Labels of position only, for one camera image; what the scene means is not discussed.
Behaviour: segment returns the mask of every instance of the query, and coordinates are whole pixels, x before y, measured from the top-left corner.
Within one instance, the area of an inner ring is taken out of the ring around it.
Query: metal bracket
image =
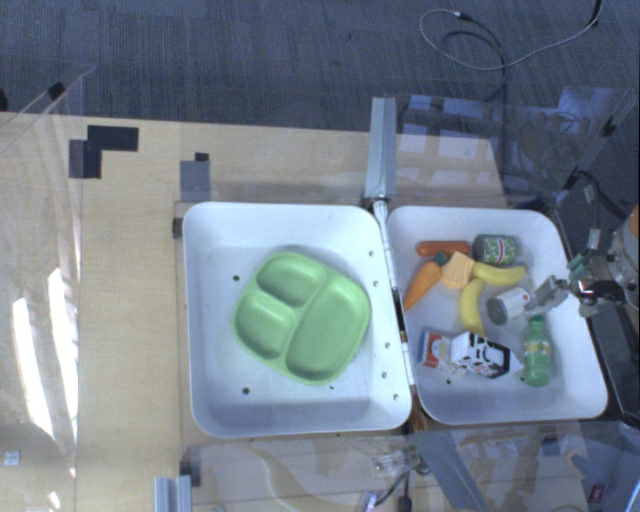
[[[366,206],[396,193],[396,100],[373,98],[369,159],[363,199]]]
[[[156,478],[153,483],[154,512],[192,512],[191,477]]]

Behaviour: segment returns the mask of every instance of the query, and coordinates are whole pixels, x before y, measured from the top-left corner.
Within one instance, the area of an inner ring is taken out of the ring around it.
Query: green can
[[[513,237],[503,235],[478,235],[473,241],[473,259],[490,265],[511,265],[518,252]]]

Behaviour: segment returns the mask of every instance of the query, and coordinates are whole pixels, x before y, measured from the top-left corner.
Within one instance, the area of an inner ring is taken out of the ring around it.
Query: white sticker
[[[4,452],[4,465],[17,466],[20,464],[20,452]]]

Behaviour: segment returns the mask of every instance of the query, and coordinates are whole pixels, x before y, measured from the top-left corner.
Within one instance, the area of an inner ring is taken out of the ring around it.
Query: silver can
[[[494,324],[504,325],[524,313],[524,307],[531,300],[531,294],[520,286],[511,288],[487,301],[489,318]]]

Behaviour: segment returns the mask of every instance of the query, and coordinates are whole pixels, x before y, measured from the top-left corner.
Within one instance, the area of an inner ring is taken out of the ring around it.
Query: tin can
[[[517,249],[513,237],[478,235],[473,241],[473,259],[491,265],[510,265],[516,259]]]
[[[494,324],[503,325],[507,320],[524,313],[524,307],[531,300],[531,294],[520,286],[511,288],[487,301],[489,318]]]

